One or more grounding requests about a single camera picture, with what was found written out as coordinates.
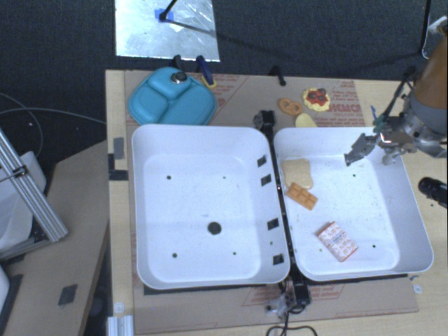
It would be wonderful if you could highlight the pale yellow toy chip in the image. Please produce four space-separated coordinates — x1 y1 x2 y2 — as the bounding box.
294 112 319 130

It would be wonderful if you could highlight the thin black rod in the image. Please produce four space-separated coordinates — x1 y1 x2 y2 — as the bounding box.
265 124 300 284

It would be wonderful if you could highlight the red and white carton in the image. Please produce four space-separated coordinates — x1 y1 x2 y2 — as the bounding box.
316 220 359 263

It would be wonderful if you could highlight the toy pizza slice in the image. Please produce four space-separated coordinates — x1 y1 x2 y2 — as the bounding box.
301 86 332 113

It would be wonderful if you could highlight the black cylinder on white bracket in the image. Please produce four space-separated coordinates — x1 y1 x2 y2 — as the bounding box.
417 176 448 209

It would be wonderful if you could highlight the brown toy pretzel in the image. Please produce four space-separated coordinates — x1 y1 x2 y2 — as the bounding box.
276 97 303 116

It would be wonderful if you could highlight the black block with thin wires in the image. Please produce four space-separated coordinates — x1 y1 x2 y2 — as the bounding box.
253 109 278 133
279 277 313 315

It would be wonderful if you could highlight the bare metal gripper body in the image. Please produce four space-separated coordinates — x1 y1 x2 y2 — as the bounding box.
374 114 448 159

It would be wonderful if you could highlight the orange toy biscuit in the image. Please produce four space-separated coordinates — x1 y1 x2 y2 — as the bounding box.
286 181 319 212

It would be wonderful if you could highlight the brown cardboard board, red print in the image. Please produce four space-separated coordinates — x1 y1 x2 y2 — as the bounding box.
123 69 420 336

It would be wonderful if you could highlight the beige toy bread slice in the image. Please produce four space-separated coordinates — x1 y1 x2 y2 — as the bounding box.
281 157 314 191

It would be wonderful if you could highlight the blue divided plate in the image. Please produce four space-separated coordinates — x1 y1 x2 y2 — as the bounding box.
127 66 218 127

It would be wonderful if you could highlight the white plastic tray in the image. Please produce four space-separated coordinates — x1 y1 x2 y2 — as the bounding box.
131 123 292 291
272 126 435 283

